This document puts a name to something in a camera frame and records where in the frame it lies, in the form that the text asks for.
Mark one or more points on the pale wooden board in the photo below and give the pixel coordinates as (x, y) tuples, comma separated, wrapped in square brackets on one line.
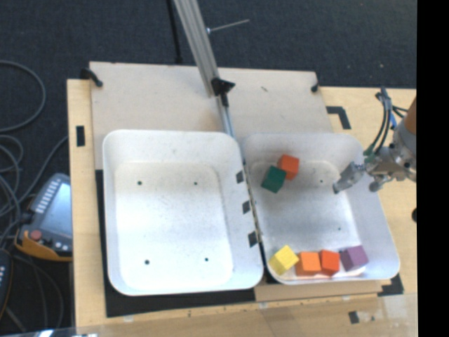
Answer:
[(158, 97)]

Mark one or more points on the red-orange cube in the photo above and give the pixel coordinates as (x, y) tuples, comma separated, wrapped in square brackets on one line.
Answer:
[(289, 163), (329, 262)]

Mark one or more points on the orange cube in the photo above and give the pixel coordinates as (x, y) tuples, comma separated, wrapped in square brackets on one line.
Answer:
[(308, 263)]

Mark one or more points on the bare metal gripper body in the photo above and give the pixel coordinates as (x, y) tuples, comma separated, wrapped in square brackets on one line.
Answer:
[(389, 165)]

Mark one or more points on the purple cube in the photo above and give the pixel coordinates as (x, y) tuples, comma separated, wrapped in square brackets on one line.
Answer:
[(354, 257)]

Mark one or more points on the white plastic tray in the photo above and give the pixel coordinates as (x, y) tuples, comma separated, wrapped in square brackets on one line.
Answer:
[(308, 216), (175, 219)]

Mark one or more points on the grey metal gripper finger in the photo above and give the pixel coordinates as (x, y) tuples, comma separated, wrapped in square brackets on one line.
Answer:
[(349, 178), (377, 184)]

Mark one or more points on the yellow cube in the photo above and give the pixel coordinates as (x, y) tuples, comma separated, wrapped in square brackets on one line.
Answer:
[(283, 259)]

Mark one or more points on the thin black and white rod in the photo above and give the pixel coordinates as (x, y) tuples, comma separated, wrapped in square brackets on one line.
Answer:
[(253, 209)]

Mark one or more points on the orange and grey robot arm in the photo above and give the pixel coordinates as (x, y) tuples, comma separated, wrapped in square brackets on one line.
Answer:
[(409, 125)]

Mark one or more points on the green cube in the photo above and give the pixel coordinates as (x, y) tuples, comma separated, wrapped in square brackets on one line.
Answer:
[(273, 180)]

